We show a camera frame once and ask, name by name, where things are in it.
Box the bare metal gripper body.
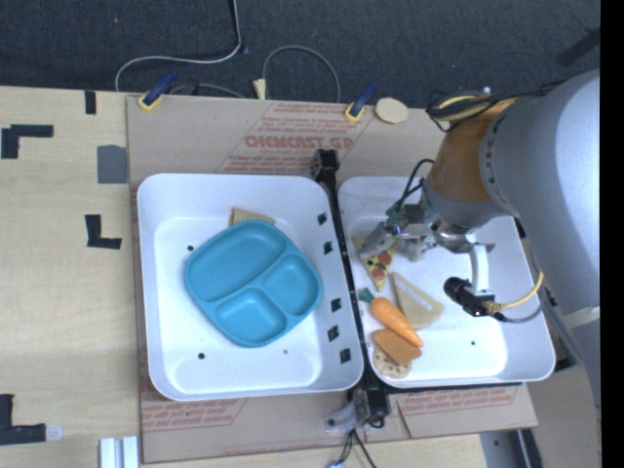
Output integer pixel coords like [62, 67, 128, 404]
[387, 203, 483, 254]

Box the toy pizza slice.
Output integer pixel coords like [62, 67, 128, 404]
[351, 231, 398, 293]

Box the tan bread slice with label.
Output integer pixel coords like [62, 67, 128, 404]
[389, 271, 447, 332]

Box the orange carrot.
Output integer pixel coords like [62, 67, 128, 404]
[357, 287, 425, 350]

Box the orange cheese slice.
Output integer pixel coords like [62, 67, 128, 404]
[371, 327, 423, 367]

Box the plain tan round biscuit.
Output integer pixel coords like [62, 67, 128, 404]
[373, 96, 410, 125]

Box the white plastic tray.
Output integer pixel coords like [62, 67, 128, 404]
[136, 172, 367, 403]
[336, 175, 558, 390]

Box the tan round speckled biscuit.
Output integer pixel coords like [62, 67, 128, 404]
[371, 343, 413, 380]

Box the tan bread wedge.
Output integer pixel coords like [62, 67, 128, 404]
[228, 206, 277, 229]

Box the blue divided plate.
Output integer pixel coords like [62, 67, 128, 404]
[183, 218, 324, 350]

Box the brown cardboard board red print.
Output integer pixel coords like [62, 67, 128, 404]
[125, 94, 539, 465]

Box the black cylinder on white bracket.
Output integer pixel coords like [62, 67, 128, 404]
[443, 241, 499, 318]

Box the black block with thin wires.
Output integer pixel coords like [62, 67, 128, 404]
[310, 147, 340, 183]
[349, 385, 392, 429]

